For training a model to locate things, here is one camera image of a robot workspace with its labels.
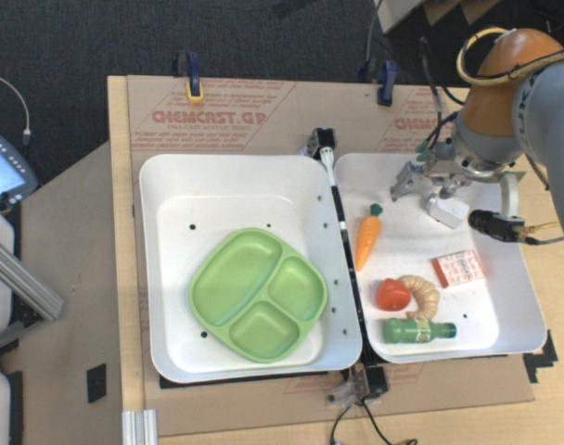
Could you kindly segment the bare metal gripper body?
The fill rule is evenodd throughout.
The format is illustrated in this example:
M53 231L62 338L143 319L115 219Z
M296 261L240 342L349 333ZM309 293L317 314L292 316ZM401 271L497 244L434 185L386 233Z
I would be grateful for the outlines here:
M454 197L456 192L474 182L500 183L507 175L519 182L525 172L506 169L507 163L493 162L475 154L460 140L446 140L419 146L422 173L439 187L439 198Z

